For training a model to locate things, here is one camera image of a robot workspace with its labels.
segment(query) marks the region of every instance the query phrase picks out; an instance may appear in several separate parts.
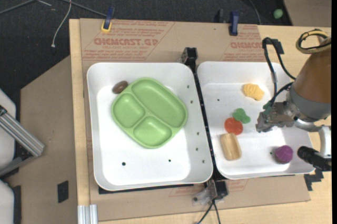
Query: green ball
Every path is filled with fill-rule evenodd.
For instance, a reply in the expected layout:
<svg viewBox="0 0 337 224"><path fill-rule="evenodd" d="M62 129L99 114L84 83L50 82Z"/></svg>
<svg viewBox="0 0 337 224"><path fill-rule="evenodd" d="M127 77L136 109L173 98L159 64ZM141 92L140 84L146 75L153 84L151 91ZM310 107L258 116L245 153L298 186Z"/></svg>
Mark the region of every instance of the green ball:
<svg viewBox="0 0 337 224"><path fill-rule="evenodd" d="M281 18L283 16L283 11L282 9L276 9L274 11L274 18L278 19L278 18Z"/></svg>

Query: tan bread slice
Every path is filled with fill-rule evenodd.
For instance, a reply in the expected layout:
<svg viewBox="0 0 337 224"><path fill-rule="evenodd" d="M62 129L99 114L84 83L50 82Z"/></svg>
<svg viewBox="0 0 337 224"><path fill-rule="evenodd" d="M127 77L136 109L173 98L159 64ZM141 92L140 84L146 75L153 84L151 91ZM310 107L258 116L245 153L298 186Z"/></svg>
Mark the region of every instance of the tan bread slice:
<svg viewBox="0 0 337 224"><path fill-rule="evenodd" d="M241 158L241 148L235 134L229 133L221 135L220 142L227 160Z"/></svg>

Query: blue clamp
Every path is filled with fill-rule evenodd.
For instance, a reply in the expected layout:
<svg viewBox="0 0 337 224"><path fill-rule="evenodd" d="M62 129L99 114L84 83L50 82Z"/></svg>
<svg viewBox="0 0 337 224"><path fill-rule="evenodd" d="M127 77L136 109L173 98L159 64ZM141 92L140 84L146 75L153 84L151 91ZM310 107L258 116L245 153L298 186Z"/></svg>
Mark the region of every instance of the blue clamp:
<svg viewBox="0 0 337 224"><path fill-rule="evenodd" d="M104 33L110 32L114 14L115 14L115 7L110 5L109 9L107 10L106 19L103 21L102 26L101 26L102 32Z"/></svg>
<svg viewBox="0 0 337 224"><path fill-rule="evenodd" d="M230 35L237 36L237 25L239 23L238 11L231 11L229 23L231 23L229 26Z"/></svg>

